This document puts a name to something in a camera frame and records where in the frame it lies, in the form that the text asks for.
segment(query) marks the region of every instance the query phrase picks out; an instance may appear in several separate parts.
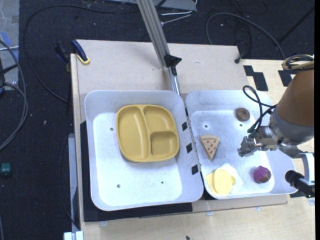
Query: purple onion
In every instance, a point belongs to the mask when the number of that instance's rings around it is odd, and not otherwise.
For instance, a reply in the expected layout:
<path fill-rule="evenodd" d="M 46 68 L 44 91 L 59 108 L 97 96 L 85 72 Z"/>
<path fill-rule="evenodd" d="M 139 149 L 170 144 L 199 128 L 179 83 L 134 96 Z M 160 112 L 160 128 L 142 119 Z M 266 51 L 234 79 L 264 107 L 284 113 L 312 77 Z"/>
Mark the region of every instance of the purple onion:
<path fill-rule="evenodd" d="M 268 168 L 260 165 L 254 169 L 253 178 L 256 183 L 266 183 L 271 178 L 271 172 Z"/>

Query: toy pizza slice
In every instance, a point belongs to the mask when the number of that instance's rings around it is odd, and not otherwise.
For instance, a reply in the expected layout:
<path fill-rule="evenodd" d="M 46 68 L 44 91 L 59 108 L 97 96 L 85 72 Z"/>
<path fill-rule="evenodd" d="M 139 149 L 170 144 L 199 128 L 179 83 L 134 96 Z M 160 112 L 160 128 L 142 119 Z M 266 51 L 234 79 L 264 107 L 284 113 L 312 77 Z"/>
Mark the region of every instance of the toy pizza slice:
<path fill-rule="evenodd" d="M 202 135 L 200 136 L 201 144 L 210 160 L 212 160 L 217 151 L 220 138 L 215 135 Z"/>

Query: table top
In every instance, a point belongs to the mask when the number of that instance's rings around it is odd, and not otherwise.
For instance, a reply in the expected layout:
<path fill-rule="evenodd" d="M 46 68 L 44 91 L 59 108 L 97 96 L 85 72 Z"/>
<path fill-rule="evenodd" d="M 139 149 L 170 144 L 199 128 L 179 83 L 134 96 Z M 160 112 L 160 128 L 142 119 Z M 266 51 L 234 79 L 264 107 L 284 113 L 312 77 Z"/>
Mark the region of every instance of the table top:
<path fill-rule="evenodd" d="M 83 65 L 71 55 L 74 133 L 80 226 L 84 239 L 315 239 L 315 205 L 305 197 L 289 195 L 199 200 L 193 213 L 156 217 L 118 219 L 100 227 L 99 222 L 84 222 L 80 123 L 85 120 L 84 99 L 94 90 L 169 90 L 167 72 L 160 68 L 151 43 L 78 40 L 91 62 Z M 182 97 L 193 90 L 241 90 L 256 87 L 246 76 L 243 65 L 262 72 L 266 94 L 276 104 L 285 91 L 278 70 L 282 61 L 242 60 L 236 46 L 168 44 L 171 54 L 181 57 L 177 66 Z M 314 140 L 300 147 L 314 151 Z M 298 172 L 303 163 L 295 159 Z"/>

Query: concrete floor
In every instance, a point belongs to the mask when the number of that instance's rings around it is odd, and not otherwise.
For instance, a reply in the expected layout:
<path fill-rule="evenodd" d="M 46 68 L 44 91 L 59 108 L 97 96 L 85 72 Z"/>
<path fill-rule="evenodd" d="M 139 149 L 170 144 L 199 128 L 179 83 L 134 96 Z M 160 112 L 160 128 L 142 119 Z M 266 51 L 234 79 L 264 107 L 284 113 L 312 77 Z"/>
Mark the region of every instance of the concrete floor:
<path fill-rule="evenodd" d="M 0 38 L 10 47 L 19 45 L 19 0 L 0 0 Z M 0 52 L 2 68 L 15 64 L 8 51 Z M 5 74 L 5 81 L 18 86 L 18 69 Z"/>

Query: blue clamp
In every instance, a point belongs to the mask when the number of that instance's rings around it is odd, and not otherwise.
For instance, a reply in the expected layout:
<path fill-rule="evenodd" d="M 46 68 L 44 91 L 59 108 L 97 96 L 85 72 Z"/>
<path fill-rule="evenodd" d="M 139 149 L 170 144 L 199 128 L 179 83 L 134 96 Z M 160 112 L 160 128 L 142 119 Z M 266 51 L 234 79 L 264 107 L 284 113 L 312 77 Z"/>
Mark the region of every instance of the blue clamp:
<path fill-rule="evenodd" d="M 76 41 L 72 40 L 72 45 L 75 49 L 78 59 L 83 65 L 88 65 L 90 63 L 89 57 L 86 55 L 85 51 L 82 49 L 81 45 Z"/>

